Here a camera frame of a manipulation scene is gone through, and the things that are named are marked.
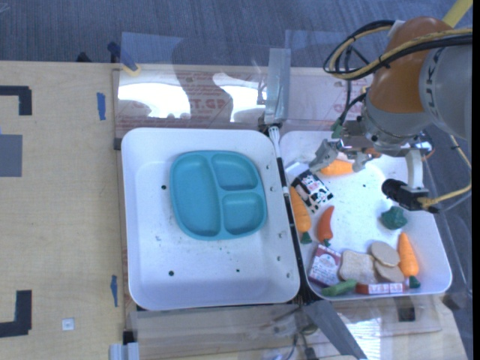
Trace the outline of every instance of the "toy bread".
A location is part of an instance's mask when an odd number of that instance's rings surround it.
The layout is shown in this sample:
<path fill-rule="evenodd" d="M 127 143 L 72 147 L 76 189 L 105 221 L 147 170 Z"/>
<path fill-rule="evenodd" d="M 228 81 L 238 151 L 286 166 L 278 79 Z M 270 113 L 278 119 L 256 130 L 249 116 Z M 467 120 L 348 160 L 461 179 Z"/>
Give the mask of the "toy bread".
<path fill-rule="evenodd" d="M 338 274 L 345 281 L 353 279 L 361 284 L 376 284 L 374 261 L 374 257 L 367 253 L 345 250 Z"/>

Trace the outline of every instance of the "toy carrot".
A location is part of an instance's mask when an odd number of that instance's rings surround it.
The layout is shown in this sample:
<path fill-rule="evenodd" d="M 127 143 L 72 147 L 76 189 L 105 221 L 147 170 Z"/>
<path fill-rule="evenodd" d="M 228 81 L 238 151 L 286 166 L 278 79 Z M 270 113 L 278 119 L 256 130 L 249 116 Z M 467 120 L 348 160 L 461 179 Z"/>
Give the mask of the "toy carrot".
<path fill-rule="evenodd" d="M 318 238 L 319 242 L 322 242 L 326 247 L 330 245 L 330 239 L 333 239 L 331 220 L 334 209 L 335 206 L 330 205 L 322 213 L 318 225 L 316 226 L 316 237 Z"/>
<path fill-rule="evenodd" d="M 413 247 L 405 232 L 398 236 L 398 254 L 400 262 L 398 266 L 406 277 L 416 276 L 419 273 L 419 263 L 417 262 Z"/>
<path fill-rule="evenodd" d="M 327 176 L 345 175 L 347 173 L 352 173 L 353 168 L 352 163 L 335 159 L 328 166 L 322 168 L 320 172 Z"/>
<path fill-rule="evenodd" d="M 293 217 L 295 218 L 295 227 L 299 233 L 308 233 L 311 227 L 312 221 L 308 214 L 307 207 L 305 206 L 302 198 L 296 189 L 290 186 L 290 201 L 292 202 Z M 309 242 L 311 239 L 307 236 L 302 237 L 303 242 Z"/>

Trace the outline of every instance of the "blue divided plate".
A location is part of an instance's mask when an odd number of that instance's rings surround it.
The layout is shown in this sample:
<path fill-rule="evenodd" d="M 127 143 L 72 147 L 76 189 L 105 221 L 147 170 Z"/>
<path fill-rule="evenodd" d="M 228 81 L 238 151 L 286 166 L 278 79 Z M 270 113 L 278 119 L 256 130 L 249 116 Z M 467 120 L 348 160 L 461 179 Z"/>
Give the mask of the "blue divided plate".
<path fill-rule="evenodd" d="M 263 183 L 251 160 L 231 151 L 193 151 L 170 169 L 170 198 L 181 230 L 195 239 L 234 239 L 266 220 Z"/>

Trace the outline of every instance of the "red package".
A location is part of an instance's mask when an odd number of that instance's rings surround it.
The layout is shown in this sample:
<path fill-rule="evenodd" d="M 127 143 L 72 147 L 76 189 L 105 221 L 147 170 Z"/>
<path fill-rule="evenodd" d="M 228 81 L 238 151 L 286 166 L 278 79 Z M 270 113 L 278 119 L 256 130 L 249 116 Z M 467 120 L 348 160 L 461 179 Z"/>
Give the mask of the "red package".
<path fill-rule="evenodd" d="M 403 283 L 360 284 L 355 286 L 355 292 L 363 295 L 386 295 L 389 293 L 403 293 L 406 287 Z"/>
<path fill-rule="evenodd" d="M 330 287 L 340 283 L 338 269 L 341 255 L 324 245 L 318 244 L 312 266 L 308 272 L 308 279 L 322 287 Z"/>

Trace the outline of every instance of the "cookie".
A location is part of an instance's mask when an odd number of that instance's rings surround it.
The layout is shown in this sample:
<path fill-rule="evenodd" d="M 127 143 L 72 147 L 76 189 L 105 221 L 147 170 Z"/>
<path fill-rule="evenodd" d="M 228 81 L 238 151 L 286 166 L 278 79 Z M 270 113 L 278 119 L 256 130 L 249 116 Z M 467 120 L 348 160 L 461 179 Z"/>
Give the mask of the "cookie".
<path fill-rule="evenodd" d="M 391 283 L 402 283 L 405 280 L 405 276 L 400 270 L 400 268 L 398 268 L 398 265 L 391 267 L 383 265 L 378 260 L 375 260 L 375 263 L 373 265 L 375 266 L 378 275 L 386 281 L 389 281 Z"/>
<path fill-rule="evenodd" d="M 384 266 L 395 267 L 400 262 L 398 252 L 383 241 L 374 241 L 370 246 L 370 253 Z"/>

